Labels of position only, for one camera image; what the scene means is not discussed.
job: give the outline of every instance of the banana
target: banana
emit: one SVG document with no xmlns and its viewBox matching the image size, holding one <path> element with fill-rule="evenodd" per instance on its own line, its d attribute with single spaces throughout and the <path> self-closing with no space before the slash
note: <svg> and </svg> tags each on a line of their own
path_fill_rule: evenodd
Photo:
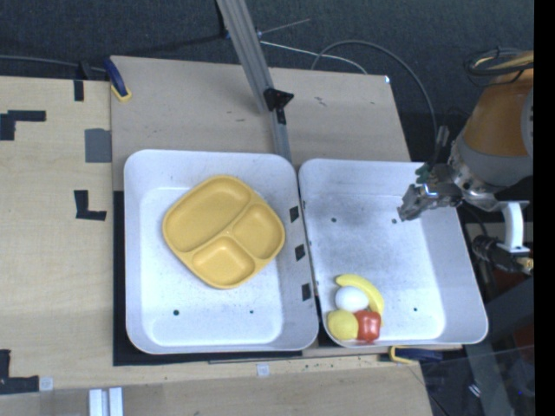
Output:
<svg viewBox="0 0 555 416">
<path fill-rule="evenodd" d="M 382 294 L 368 279 L 357 274 L 341 274 L 336 277 L 336 283 L 341 287 L 351 286 L 360 289 L 368 297 L 370 309 L 380 315 L 383 313 L 384 302 Z"/>
</svg>

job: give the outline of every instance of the metal bracket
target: metal bracket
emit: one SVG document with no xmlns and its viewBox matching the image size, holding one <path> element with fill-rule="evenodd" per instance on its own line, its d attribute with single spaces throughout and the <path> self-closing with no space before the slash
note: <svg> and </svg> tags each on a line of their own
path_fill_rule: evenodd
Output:
<svg viewBox="0 0 555 416">
<path fill-rule="evenodd" d="M 275 88 L 268 88 L 264 91 L 264 99 L 266 100 L 266 106 L 270 111 L 276 111 L 277 122 L 281 125 L 286 125 L 285 111 L 284 107 L 287 105 L 294 94 L 285 93 L 285 91 L 279 91 Z"/>
<path fill-rule="evenodd" d="M 505 241 L 498 246 L 503 250 L 510 253 L 529 251 L 523 245 L 524 219 L 522 218 L 522 209 L 526 208 L 527 205 L 527 201 L 499 202 L 499 207 L 505 219 Z"/>
</svg>

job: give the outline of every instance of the yellow divided plate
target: yellow divided plate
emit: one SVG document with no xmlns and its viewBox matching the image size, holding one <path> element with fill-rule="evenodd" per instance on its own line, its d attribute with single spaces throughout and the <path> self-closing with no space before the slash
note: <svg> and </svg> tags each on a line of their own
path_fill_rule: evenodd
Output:
<svg viewBox="0 0 555 416">
<path fill-rule="evenodd" d="M 195 186 L 166 213 L 164 239 L 189 270 L 219 289 L 238 287 L 282 249 L 284 226 L 250 186 L 215 176 Z"/>
</svg>

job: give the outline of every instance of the white egg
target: white egg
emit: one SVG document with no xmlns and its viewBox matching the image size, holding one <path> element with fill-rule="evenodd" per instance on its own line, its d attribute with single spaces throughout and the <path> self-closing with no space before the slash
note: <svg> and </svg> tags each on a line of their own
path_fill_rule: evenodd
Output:
<svg viewBox="0 0 555 416">
<path fill-rule="evenodd" d="M 357 287 L 341 287 L 336 292 L 336 307 L 356 313 L 369 305 L 368 297 Z"/>
</svg>

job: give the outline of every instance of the white cable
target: white cable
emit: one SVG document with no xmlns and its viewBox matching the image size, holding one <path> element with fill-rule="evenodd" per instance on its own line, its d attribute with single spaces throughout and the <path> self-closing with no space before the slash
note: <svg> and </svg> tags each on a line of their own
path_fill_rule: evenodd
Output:
<svg viewBox="0 0 555 416">
<path fill-rule="evenodd" d="M 298 22 L 293 22 L 293 23 L 288 23 L 288 24 L 282 24 L 281 26 L 277 26 L 276 28 L 271 28 L 271 29 L 267 29 L 266 31 L 262 31 L 260 33 L 261 36 L 265 36 L 266 34 L 268 34 L 269 32 L 275 32 L 275 31 L 279 31 L 281 29 L 285 29 L 285 28 L 290 28 L 291 26 L 297 26 L 298 24 L 301 23 L 307 23 L 309 22 L 310 19 L 309 18 L 305 18 L 304 20 L 299 20 Z"/>
<path fill-rule="evenodd" d="M 332 43 L 330 46 L 327 46 L 326 48 L 324 48 L 322 52 L 317 55 L 317 58 L 312 63 L 312 66 L 310 67 L 310 69 L 314 69 L 316 67 L 316 64 L 320 60 L 320 57 L 325 57 L 327 52 L 330 52 L 333 48 L 337 48 L 338 46 L 343 46 L 343 45 L 362 45 L 373 49 L 377 49 L 378 51 L 381 51 L 384 54 L 389 55 L 389 57 L 391 57 L 401 66 L 403 66 L 405 70 L 415 80 L 416 84 L 418 85 L 418 88 L 420 88 L 420 90 L 422 91 L 422 94 L 424 95 L 424 98 L 426 99 L 426 103 L 428 104 L 428 108 L 430 110 L 430 115 L 432 116 L 432 124 L 434 126 L 434 140 L 437 139 L 437 133 L 439 131 L 439 128 L 437 125 L 437 120 L 435 118 L 435 111 L 434 111 L 434 108 L 432 107 L 432 101 L 430 100 L 428 96 L 428 92 L 424 88 L 424 85 L 422 85 L 422 82 L 418 78 L 418 75 L 416 75 L 416 73 L 409 67 L 407 63 L 405 63 L 400 57 L 393 54 L 388 49 L 385 49 L 383 46 L 376 45 L 375 43 L 372 43 L 372 42 L 366 42 L 365 40 L 343 40 L 342 42 Z"/>
<path fill-rule="evenodd" d="M 308 55 L 312 55 L 314 57 L 318 57 L 318 53 L 316 53 L 316 52 L 305 51 L 304 49 L 292 48 L 291 46 L 285 46 L 285 45 L 280 45 L 280 44 L 277 44 L 277 43 L 271 43 L 271 42 L 266 42 L 266 41 L 260 41 L 260 44 L 263 44 L 263 45 L 266 45 L 266 46 L 273 46 L 274 48 L 287 49 L 289 51 L 299 52 L 299 53 L 302 53 L 302 54 L 308 54 Z M 321 55 L 321 57 L 325 57 L 325 58 L 328 58 L 328 59 L 335 59 L 335 60 L 339 60 L 341 62 L 346 62 L 349 65 L 353 65 L 353 66 L 357 67 L 360 71 L 362 71 L 363 74 L 368 75 L 368 73 L 366 72 L 366 69 L 364 69 L 358 63 L 352 62 L 349 59 L 345 59 L 343 57 L 337 57 L 336 55 Z"/>
</svg>

